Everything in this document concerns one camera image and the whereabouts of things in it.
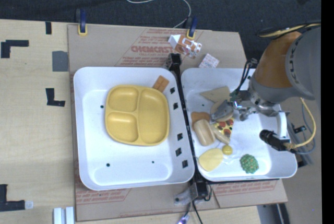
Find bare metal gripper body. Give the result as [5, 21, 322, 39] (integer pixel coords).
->
[233, 90, 282, 122]

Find pizza slice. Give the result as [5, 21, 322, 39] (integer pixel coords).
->
[210, 117, 235, 145]

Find tan triangular bread slice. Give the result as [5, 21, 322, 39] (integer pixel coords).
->
[200, 86, 232, 102]

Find orange-brown flat bread piece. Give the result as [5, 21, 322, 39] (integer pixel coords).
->
[190, 111, 211, 124]

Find tan bread loaf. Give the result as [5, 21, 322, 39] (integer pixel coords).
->
[193, 118, 216, 147]

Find white plastic tray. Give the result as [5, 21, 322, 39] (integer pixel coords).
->
[73, 66, 195, 191]
[180, 67, 299, 183]

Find thin black rod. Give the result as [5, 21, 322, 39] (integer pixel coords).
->
[173, 61, 201, 183]

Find fried egg with yellow yolk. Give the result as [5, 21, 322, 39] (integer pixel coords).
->
[221, 144, 242, 166]

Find yellow oval crisp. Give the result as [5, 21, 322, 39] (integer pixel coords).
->
[198, 148, 224, 172]

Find white packet red print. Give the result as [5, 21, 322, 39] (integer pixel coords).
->
[198, 53, 220, 69]

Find green grapes bunch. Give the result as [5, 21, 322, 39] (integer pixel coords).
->
[239, 154, 260, 174]

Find orange rectangular biscuit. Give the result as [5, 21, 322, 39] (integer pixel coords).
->
[152, 75, 170, 93]

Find yellow divided plate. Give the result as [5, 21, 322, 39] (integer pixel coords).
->
[104, 84, 171, 147]

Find white and orange carton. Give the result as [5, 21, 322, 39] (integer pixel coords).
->
[168, 34, 203, 60]

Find brown cardboard board red print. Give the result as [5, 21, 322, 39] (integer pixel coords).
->
[67, 23, 289, 222]

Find black cylinder on white bracket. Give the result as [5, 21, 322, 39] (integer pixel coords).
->
[259, 110, 297, 152]

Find black block with wires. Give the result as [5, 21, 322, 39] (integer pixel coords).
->
[166, 53, 183, 71]
[192, 178, 212, 201]

